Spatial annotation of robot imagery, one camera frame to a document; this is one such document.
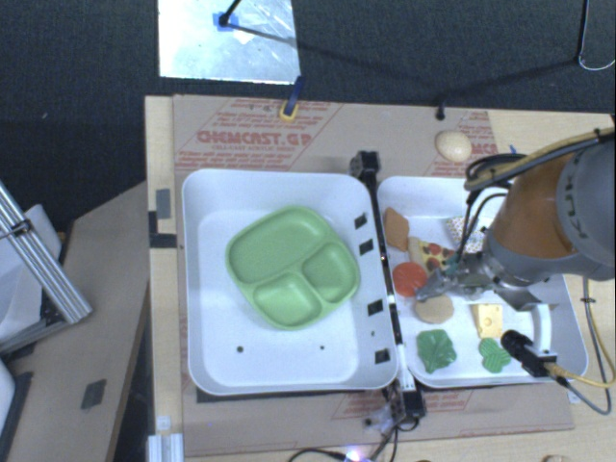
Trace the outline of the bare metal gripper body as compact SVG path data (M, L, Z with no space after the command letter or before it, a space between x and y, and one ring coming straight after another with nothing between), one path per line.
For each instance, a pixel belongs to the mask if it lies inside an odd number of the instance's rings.
M499 281L484 256L459 256L446 270L451 288L470 300L495 292Z

